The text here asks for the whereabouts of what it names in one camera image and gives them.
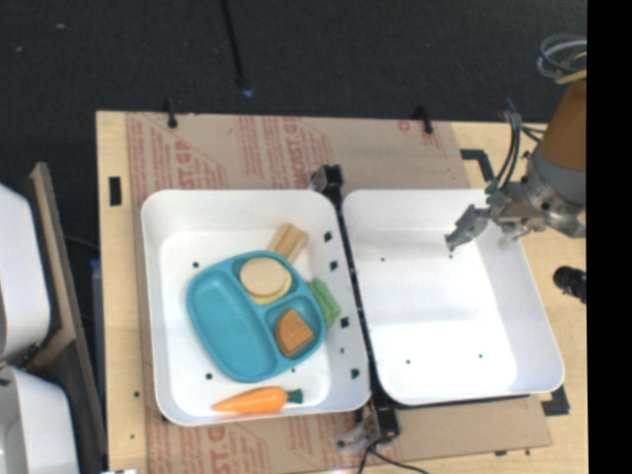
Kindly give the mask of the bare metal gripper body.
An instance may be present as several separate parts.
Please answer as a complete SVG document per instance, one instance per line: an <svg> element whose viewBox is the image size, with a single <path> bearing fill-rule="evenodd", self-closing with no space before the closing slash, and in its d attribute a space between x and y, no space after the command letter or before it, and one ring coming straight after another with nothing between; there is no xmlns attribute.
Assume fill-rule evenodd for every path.
<svg viewBox="0 0 632 474"><path fill-rule="evenodd" d="M487 187L490 218L503 235L499 244L508 246L521 237L552 229L571 239L585 238L582 221L585 208L560 196L536 181L510 182L504 188Z"/></svg>

